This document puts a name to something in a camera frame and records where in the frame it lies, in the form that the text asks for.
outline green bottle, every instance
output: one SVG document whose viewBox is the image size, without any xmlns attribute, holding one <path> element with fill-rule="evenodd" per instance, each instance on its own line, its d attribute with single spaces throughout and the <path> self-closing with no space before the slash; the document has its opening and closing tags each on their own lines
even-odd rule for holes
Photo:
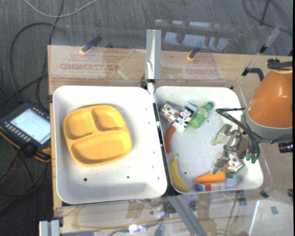
<svg viewBox="0 0 295 236">
<path fill-rule="evenodd" d="M 208 117 L 208 113 L 213 108 L 213 106 L 214 104 L 212 102 L 208 102 L 205 106 L 201 107 L 190 120 L 189 126 L 193 128 L 199 128 Z"/>
</svg>

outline white cable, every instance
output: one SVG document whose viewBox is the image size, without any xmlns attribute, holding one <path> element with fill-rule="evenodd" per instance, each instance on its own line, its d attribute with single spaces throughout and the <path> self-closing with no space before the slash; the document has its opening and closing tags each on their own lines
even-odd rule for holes
<svg viewBox="0 0 295 236">
<path fill-rule="evenodd" d="M 44 16 L 51 17 L 51 18 L 63 18 L 63 17 L 71 16 L 71 15 L 73 15 L 73 14 L 79 12 L 80 10 L 84 9 L 85 7 L 91 5 L 92 3 L 94 3 L 94 2 L 96 2 L 96 1 L 98 1 L 98 0 L 93 0 L 92 2 L 87 3 L 86 5 L 82 6 L 80 9 L 78 9 L 78 10 L 72 12 L 72 13 L 69 13 L 69 14 L 66 14 L 66 15 L 60 15 L 60 16 L 53 16 L 53 15 L 45 14 L 44 12 L 39 11 L 39 10 L 36 9 L 33 5 L 31 5 L 29 1 L 27 1 L 27 0 L 24 0 L 24 1 L 25 1 L 30 7 L 32 7 L 34 10 L 36 10 L 38 13 L 40 13 L 40 14 L 42 14 L 42 15 L 44 15 Z"/>
</svg>

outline toy banana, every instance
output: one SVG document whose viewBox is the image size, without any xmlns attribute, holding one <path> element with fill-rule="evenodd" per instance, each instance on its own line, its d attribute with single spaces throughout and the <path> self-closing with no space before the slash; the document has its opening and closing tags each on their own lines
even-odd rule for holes
<svg viewBox="0 0 295 236">
<path fill-rule="evenodd" d="M 178 172 L 178 166 L 177 166 L 177 159 L 178 156 L 174 156 L 174 159 L 169 164 L 169 172 L 171 174 L 171 179 L 174 187 L 178 189 L 179 191 L 189 191 L 189 186 L 185 183 L 185 181 L 181 178 Z"/>
</svg>

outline yellow plate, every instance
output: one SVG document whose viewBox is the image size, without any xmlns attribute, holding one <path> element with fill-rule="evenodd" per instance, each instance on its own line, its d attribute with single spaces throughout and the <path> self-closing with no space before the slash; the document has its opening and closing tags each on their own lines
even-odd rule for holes
<svg viewBox="0 0 295 236">
<path fill-rule="evenodd" d="M 109 105 L 72 111 L 63 121 L 63 131 L 71 156 L 87 167 L 117 161 L 132 148 L 121 113 Z"/>
</svg>

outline screen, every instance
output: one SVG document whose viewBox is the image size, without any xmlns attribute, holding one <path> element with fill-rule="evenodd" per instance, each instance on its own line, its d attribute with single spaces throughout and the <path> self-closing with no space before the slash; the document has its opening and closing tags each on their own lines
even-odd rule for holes
<svg viewBox="0 0 295 236">
<path fill-rule="evenodd" d="M 27 109 L 11 123 L 40 144 L 50 138 L 50 122 L 32 109 Z"/>
</svg>

